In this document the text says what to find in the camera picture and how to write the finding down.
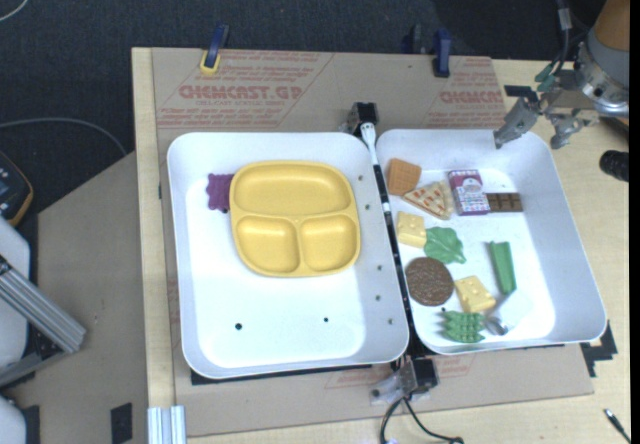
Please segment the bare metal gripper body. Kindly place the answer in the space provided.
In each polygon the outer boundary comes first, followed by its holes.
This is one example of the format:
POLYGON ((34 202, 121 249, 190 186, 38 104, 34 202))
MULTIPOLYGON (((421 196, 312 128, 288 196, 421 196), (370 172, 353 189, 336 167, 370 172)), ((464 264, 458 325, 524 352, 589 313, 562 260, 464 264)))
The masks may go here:
POLYGON ((593 69, 545 69, 535 77, 540 111, 555 128, 583 128, 601 117, 629 117, 629 73, 593 69))

